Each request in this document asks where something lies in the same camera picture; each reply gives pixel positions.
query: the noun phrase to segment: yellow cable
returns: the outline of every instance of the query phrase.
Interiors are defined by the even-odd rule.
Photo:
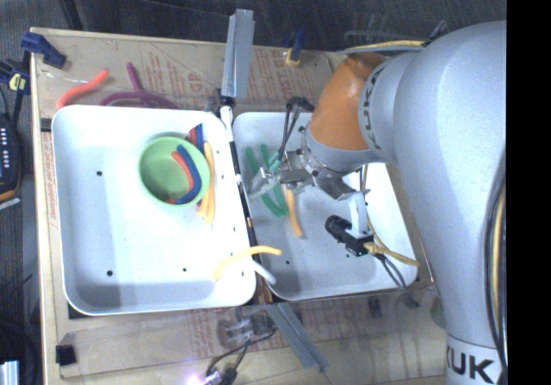
[[[503,233],[503,228],[501,226],[503,217],[505,215],[505,198],[506,198],[506,189],[505,186],[499,191],[497,205],[496,205],[496,214],[495,214],[495,221],[492,224],[492,230],[491,234],[493,237],[493,243],[494,246],[491,249],[490,252],[490,280],[492,282],[492,291],[491,299],[492,299],[492,314],[494,315],[494,319],[497,320],[496,314],[499,311],[499,248],[498,245],[501,235]]]
[[[205,158],[207,159],[208,169],[210,170],[210,183],[208,184],[207,191],[207,202],[205,203],[205,221],[207,224],[213,224],[214,220],[214,158],[213,150],[210,147],[210,144],[205,141],[203,143],[203,148],[205,150]]]
[[[289,221],[291,222],[291,228],[293,229],[294,235],[301,237],[304,233],[300,228],[299,221],[294,210],[294,195],[291,189],[287,186],[285,186],[285,203],[287,204],[287,210],[289,211]]]
[[[207,206],[208,206],[208,196],[210,195],[210,186],[207,189],[207,192],[205,192],[205,195],[201,199],[201,204],[199,205],[199,210],[197,211],[197,214],[201,218],[205,218],[207,216]]]
[[[365,247],[369,253],[389,255],[394,259],[397,259],[401,263],[408,264],[408,265],[415,265],[416,267],[419,267],[420,264],[418,261],[415,261],[415,259],[411,259],[404,255],[401,255],[400,253],[397,253],[395,251],[391,251],[385,245],[385,243],[382,242],[381,238],[379,238],[379,235],[377,235],[377,232],[375,231],[375,229],[373,228],[373,225],[371,224],[369,215],[368,215],[368,225],[369,225],[369,228],[373,231],[373,236],[376,241],[375,243],[365,243],[363,245],[363,247]]]
[[[275,247],[270,247],[269,245],[254,245],[253,247],[247,247],[246,249],[238,251],[230,257],[222,260],[214,269],[212,280],[215,282],[218,281],[218,278],[220,278],[220,274],[222,273],[222,271],[228,265],[235,263],[238,259],[250,257],[258,253],[271,253],[272,255],[280,256],[282,254],[282,251],[280,249],[276,249]]]
[[[344,50],[359,50],[361,48],[385,48],[385,47],[424,47],[422,40],[391,40],[389,42],[381,42],[378,44],[360,45],[359,47],[351,47]]]

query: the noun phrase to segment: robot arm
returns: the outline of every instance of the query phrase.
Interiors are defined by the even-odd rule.
[[[485,281],[488,212],[505,174],[505,44],[505,22],[491,22],[421,52],[357,60],[367,67],[344,81],[342,104],[331,84],[339,66],[305,132],[325,170],[398,166],[443,299],[449,385],[506,383]],[[369,69],[351,114],[350,83]]]

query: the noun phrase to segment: blue clamp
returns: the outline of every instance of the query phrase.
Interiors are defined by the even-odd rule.
[[[305,32],[303,28],[293,30],[283,40],[282,46],[288,48],[287,63],[290,65],[298,65],[300,63],[300,50],[304,46]]]
[[[66,56],[55,49],[42,34],[27,31],[21,40],[21,47],[33,53],[44,54],[42,61],[47,65],[61,69],[65,64]]]
[[[31,81],[27,69],[8,59],[8,64],[0,61],[0,82],[18,94],[28,96],[31,93]]]

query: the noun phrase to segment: black cable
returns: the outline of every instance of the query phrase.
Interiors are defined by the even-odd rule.
[[[2,92],[2,88],[0,88],[0,101],[2,101],[2,107],[0,108],[0,115],[8,114],[8,103],[6,102],[6,96]]]
[[[394,263],[392,261],[390,261],[385,255],[375,255],[375,257],[379,261],[381,261],[382,266],[385,268],[388,275],[393,279],[394,283],[400,289],[405,289],[406,288],[406,280],[404,279],[404,277],[402,276],[402,274],[398,270],[398,267],[396,267],[396,265],[394,265]],[[396,276],[394,276],[394,274],[392,273],[392,271],[390,271],[390,269],[394,270],[394,272],[396,273],[396,276],[399,278],[399,280],[396,279]]]
[[[16,284],[14,287],[11,288],[11,290],[8,292],[8,296],[12,296],[17,290],[19,290],[21,287],[23,287],[30,279],[33,277],[33,274],[31,273],[28,275],[25,279],[20,281],[18,284]],[[1,286],[2,290],[8,288],[10,282],[5,283],[3,286]]]
[[[287,111],[285,113],[285,125],[283,126],[283,139],[282,139],[282,145],[279,147],[277,159],[281,161],[283,157],[283,153],[285,152],[285,145],[287,144],[287,130],[289,126],[289,117],[291,116],[291,109],[293,107],[287,105]]]
[[[21,113],[21,106],[23,104],[23,94],[18,92],[15,95],[14,114],[11,117],[11,124],[14,129],[17,128],[17,122],[19,121],[19,114]]]
[[[231,356],[232,354],[234,353],[237,353],[238,351],[241,351],[243,350],[243,352],[239,355],[239,358],[236,362],[236,365],[233,367],[234,369],[237,368],[237,366],[241,363],[241,361],[243,360],[243,357],[245,357],[245,353],[247,352],[247,350],[249,349],[249,347],[251,345],[254,345],[254,344],[258,344],[260,342],[263,342],[264,340],[267,340],[269,338],[271,338],[272,336],[274,336],[274,334],[276,334],[276,329],[273,330],[272,332],[270,332],[269,334],[267,334],[266,336],[262,336],[261,338],[258,338],[258,339],[255,339],[255,340],[248,340],[247,342],[245,342],[244,344],[240,345],[239,347],[237,348],[234,348],[232,350],[229,350],[227,351],[226,353],[224,354],[221,354],[220,356],[217,356],[217,357],[214,357],[213,360],[210,362],[210,364],[208,365],[207,367],[207,373],[205,374],[206,377],[209,377],[210,375],[213,374],[213,368],[214,368],[214,365],[216,365],[219,361],[221,361],[224,357],[228,357],[228,356]]]
[[[507,353],[506,178],[504,171],[503,173],[487,219],[485,278],[488,320],[504,373],[503,384],[506,385],[509,365]],[[497,261],[494,260],[494,249],[497,249]],[[498,297],[497,304],[494,304],[494,294]]]
[[[285,146],[287,145],[287,142],[289,140],[289,137],[291,137],[291,133],[294,129],[294,124],[299,120],[300,110],[305,109],[306,111],[314,111],[315,107],[305,98],[305,97],[291,97],[287,104],[285,105],[286,113],[285,113],[285,126],[283,128],[283,140],[282,145],[278,149],[277,154],[277,160],[282,161],[283,154],[285,153]],[[291,115],[291,111],[294,108],[294,115],[293,120],[291,121],[291,127],[288,128],[289,124],[289,117]]]

